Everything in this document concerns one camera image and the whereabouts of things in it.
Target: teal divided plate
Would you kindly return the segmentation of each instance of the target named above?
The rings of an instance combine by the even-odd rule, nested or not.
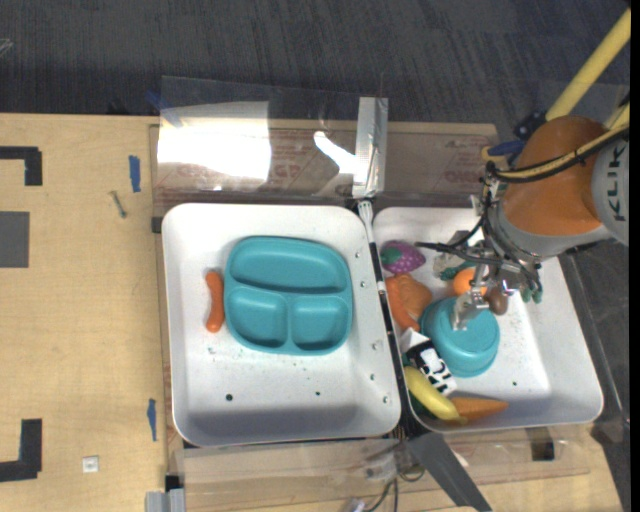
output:
[[[231,334],[247,348],[328,354],[351,331],[349,268],[336,251],[317,242],[245,238],[227,261],[224,309]]]

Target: orange sausage toy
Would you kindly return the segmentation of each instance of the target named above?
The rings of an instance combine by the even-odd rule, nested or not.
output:
[[[211,313],[207,320],[207,330],[216,333],[224,323],[224,285],[217,272],[207,272],[207,286],[211,292]]]

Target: purple toy eggplant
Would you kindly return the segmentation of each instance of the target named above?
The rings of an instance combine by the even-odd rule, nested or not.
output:
[[[387,242],[382,247],[380,260],[382,267],[393,274],[407,274],[427,261],[413,245],[399,240]]]

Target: wooden surface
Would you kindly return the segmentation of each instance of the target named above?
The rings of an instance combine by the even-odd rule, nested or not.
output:
[[[143,510],[145,493],[164,486],[148,157],[156,122],[0,115],[0,145],[38,146],[44,161],[44,185],[25,187],[22,162],[0,160],[0,211],[31,215],[29,268],[0,269],[0,392],[7,397],[0,406],[0,462],[17,458],[21,419],[43,421],[43,470],[36,480],[0,483],[0,511]],[[129,180],[129,155],[141,161],[139,193]],[[157,408],[155,442],[149,399]],[[620,510],[602,449],[586,427],[576,439],[580,474],[487,483],[481,490],[489,503],[496,511]],[[100,471],[83,474],[82,458],[92,455],[100,457]],[[452,507],[442,491],[411,492],[419,488],[412,485],[403,484],[400,510]],[[379,510],[391,510],[391,501]],[[263,510],[331,512],[343,503]]]

